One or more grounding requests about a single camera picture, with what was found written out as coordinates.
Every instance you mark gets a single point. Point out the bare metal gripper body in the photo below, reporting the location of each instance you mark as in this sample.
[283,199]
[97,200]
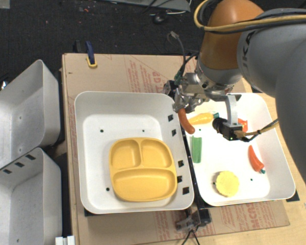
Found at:
[193,85]

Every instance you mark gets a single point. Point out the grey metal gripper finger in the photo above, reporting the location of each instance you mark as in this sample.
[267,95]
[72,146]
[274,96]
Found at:
[193,104]
[178,103]

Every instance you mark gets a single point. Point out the orange-red toy sausage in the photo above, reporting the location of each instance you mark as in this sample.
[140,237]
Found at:
[186,121]

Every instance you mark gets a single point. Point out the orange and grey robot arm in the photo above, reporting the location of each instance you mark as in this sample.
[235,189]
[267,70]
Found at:
[270,60]

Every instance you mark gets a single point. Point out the yellow-orange toy carrot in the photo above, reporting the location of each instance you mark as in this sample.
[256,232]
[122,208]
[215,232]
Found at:
[201,119]

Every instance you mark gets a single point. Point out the green toy celery stick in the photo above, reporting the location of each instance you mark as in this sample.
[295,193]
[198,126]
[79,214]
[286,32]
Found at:
[197,149]

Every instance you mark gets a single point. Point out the red toy piece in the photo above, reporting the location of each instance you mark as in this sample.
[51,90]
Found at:
[244,123]

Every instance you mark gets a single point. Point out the white plastic tray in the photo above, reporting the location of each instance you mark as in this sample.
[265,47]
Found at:
[18,116]
[23,200]
[227,157]
[97,162]

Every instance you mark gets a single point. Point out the brown cardboard board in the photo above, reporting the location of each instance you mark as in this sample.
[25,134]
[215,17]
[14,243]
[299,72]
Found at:
[112,73]

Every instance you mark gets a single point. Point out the yellow divided plate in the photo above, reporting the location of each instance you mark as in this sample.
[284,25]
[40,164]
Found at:
[142,172]

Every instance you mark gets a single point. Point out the red-orange toy chili pepper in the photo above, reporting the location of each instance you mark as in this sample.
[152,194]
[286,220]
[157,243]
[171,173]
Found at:
[254,159]

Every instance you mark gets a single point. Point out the yellow round toy biscuit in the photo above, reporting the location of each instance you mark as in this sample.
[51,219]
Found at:
[227,184]

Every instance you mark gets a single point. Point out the black cylinder on white bracket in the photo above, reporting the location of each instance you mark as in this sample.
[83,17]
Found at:
[232,111]

